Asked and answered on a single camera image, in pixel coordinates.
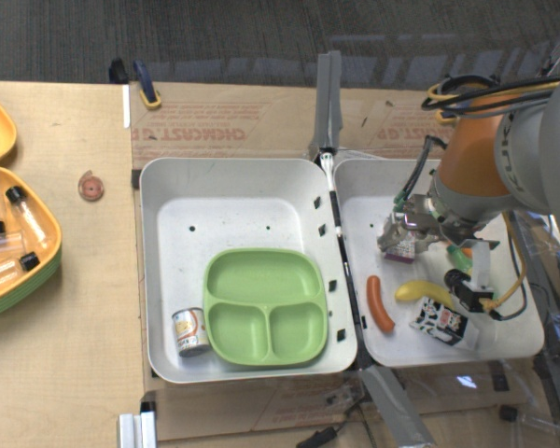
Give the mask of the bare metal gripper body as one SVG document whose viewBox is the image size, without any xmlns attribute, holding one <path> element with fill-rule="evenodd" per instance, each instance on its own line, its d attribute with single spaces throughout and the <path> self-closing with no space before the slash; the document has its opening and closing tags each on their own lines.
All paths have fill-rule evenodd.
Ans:
<svg viewBox="0 0 560 448">
<path fill-rule="evenodd" d="M 431 232 L 457 247 L 470 247 L 482 231 L 499 215 L 499 198 L 461 193 L 399 193 L 393 212 L 403 217 L 407 231 Z"/>
</svg>

